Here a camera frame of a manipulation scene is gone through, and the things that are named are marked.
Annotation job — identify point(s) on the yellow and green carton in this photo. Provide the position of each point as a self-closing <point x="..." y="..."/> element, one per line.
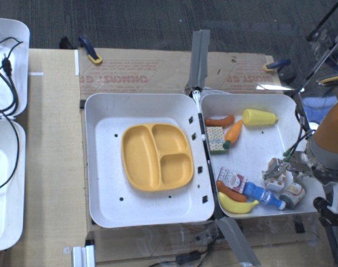
<point x="215" y="139"/>

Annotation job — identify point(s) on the blue bottle white cap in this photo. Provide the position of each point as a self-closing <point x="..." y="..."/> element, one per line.
<point x="259" y="193"/>

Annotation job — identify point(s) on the black cylinder on white bracket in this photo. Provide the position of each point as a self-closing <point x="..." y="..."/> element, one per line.
<point x="326" y="206"/>

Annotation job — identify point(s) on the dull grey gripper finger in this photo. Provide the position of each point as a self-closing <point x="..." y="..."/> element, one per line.
<point x="272" y="173"/>
<point x="280" y="163"/>

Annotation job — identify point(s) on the brown cardboard board red print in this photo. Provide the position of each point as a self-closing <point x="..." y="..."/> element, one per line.
<point x="157" y="76"/>

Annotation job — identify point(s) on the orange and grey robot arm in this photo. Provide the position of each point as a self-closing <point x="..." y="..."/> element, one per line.
<point x="327" y="132"/>

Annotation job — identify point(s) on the yellow divided plate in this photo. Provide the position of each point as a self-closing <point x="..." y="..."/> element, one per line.
<point x="141" y="154"/>

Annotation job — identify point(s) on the orange toy sausage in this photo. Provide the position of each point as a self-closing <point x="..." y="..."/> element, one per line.
<point x="232" y="194"/>
<point x="220" y="121"/>

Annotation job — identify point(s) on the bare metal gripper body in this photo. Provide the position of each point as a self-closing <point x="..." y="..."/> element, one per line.
<point x="300" y="163"/>

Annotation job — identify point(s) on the white carton orange print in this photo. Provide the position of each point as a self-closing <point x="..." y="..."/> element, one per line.
<point x="276" y="184"/>

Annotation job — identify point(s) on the white can orange print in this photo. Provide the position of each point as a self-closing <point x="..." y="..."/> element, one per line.
<point x="294" y="195"/>

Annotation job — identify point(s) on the white plastic tray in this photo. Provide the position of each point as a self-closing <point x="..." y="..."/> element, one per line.
<point x="7" y="93"/>
<point x="107" y="154"/>
<point x="4" y="204"/>
<point x="257" y="149"/>

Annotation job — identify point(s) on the orange toy carrot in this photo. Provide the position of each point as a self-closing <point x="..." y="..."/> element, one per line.
<point x="233" y="133"/>

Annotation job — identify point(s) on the pink and white carton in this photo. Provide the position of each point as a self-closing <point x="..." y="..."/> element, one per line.
<point x="231" y="179"/>

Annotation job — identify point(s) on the yellow squeeze bottle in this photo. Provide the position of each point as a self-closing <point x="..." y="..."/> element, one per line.
<point x="257" y="117"/>

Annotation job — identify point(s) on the yellow banana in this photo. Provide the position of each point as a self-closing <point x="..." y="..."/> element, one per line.
<point x="235" y="207"/>

